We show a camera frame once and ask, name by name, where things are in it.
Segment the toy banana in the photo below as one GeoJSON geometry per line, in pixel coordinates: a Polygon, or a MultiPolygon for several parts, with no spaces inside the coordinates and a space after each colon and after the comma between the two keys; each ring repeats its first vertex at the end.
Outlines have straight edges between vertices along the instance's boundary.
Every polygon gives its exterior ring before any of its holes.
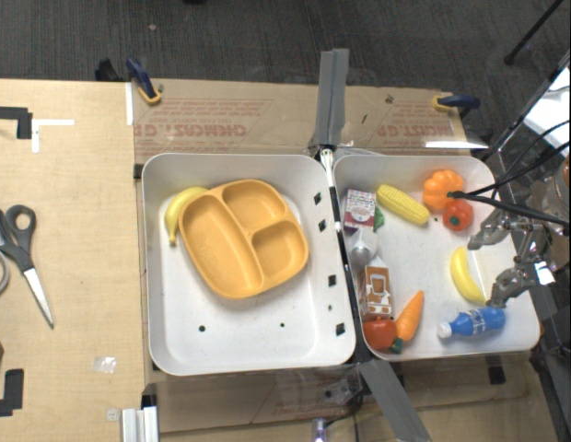
{"type": "Polygon", "coordinates": [[[465,247],[461,246],[453,251],[449,262],[449,269],[451,270],[453,283],[464,298],[475,303],[486,302],[480,287],[474,282],[470,275],[465,247]]]}
{"type": "Polygon", "coordinates": [[[179,227],[181,208],[192,198],[207,191],[208,189],[204,187],[190,187],[178,193],[175,198],[171,200],[165,212],[165,226],[169,232],[169,244],[174,246],[177,243],[177,228],[179,227]]]}

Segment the orange pepper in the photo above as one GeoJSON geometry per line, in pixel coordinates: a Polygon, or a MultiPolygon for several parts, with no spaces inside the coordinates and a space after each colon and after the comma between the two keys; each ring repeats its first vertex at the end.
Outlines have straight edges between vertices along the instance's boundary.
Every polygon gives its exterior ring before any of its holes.
{"type": "Polygon", "coordinates": [[[456,200],[443,214],[443,224],[454,231],[462,231],[472,220],[473,208],[462,199],[456,200]]]}
{"type": "Polygon", "coordinates": [[[444,210],[455,202],[449,192],[463,190],[463,178],[450,169],[438,170],[425,182],[423,203],[434,210],[444,210]]]}

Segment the gray carpet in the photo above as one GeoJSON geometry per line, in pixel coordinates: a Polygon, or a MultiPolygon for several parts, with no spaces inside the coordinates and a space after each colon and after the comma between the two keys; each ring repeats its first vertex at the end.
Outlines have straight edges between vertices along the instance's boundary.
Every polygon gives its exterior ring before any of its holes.
{"type": "Polygon", "coordinates": [[[503,62],[552,2],[0,0],[0,77],[93,80],[105,57],[127,76],[133,56],[152,77],[315,84],[320,52],[349,48],[349,84],[475,96],[464,124],[496,139],[570,48],[565,0],[503,62]]]}

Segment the toy tomato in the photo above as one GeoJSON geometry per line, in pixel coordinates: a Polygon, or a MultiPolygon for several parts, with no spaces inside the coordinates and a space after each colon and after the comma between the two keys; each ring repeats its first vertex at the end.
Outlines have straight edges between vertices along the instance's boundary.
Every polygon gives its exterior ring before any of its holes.
{"type": "Polygon", "coordinates": [[[425,182],[423,188],[423,203],[435,210],[444,210],[455,202],[449,198],[449,192],[463,189],[463,178],[453,170],[438,170],[425,182]]]}
{"type": "Polygon", "coordinates": [[[363,323],[363,333],[367,343],[376,350],[386,350],[397,337],[396,323],[393,320],[370,320],[363,323]]]}
{"type": "Polygon", "coordinates": [[[454,231],[462,231],[473,220],[473,208],[465,200],[456,200],[443,213],[443,224],[454,231]]]}

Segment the toy bottle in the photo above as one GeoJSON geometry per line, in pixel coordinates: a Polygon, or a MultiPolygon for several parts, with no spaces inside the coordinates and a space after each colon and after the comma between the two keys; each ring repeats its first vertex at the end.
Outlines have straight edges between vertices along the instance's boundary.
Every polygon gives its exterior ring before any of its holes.
{"type": "Polygon", "coordinates": [[[462,312],[452,322],[441,322],[437,335],[447,339],[453,334],[474,335],[500,329],[505,325],[505,311],[500,308],[478,308],[462,312]]]}

